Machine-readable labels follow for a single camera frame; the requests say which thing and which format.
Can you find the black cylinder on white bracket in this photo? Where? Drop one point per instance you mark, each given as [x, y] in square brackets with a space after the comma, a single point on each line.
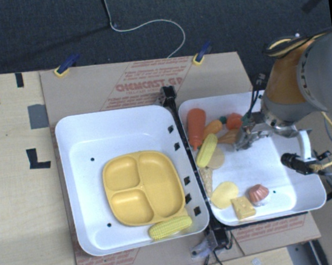
[296, 162]

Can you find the tan round biscuit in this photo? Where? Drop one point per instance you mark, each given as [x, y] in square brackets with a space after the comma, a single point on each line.
[218, 159]

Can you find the yellow cheese wedge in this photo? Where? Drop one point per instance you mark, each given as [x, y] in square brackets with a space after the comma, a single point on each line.
[243, 208]

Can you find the thin black rod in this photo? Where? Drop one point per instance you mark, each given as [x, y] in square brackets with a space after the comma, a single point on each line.
[186, 144]

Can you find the beige waffle cone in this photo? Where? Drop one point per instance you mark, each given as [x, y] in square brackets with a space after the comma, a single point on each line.
[207, 181]

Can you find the yellow divided plate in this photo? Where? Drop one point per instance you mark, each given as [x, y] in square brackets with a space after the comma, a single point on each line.
[157, 176]

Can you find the brown croissant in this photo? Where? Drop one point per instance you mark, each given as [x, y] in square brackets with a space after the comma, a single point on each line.
[228, 137]

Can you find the white plastic tray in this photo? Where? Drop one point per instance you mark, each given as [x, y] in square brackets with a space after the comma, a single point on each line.
[87, 182]
[260, 167]

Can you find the brown cardboard board red print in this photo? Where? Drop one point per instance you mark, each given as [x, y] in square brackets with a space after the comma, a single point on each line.
[92, 90]

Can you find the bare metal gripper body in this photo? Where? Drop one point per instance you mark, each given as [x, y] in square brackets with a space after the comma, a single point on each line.
[264, 131]

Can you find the yellow corn cob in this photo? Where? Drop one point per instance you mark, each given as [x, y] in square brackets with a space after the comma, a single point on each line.
[207, 150]
[170, 226]

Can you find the orange bottle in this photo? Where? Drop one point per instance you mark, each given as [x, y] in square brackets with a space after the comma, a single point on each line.
[196, 124]

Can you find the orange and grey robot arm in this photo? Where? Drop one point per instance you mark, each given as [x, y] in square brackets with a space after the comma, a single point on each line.
[294, 86]

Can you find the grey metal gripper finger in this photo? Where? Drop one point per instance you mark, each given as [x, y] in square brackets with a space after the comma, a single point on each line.
[250, 141]
[239, 140]

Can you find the red carrot with green top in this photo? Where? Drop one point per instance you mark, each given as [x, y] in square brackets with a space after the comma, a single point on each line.
[233, 121]

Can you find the yellow oval chip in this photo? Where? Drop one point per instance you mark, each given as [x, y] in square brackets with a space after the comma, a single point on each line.
[224, 194]

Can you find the orange pepper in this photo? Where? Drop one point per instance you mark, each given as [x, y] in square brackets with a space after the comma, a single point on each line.
[213, 127]

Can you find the pink cupcake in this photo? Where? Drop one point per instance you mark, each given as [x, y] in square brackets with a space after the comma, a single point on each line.
[258, 193]

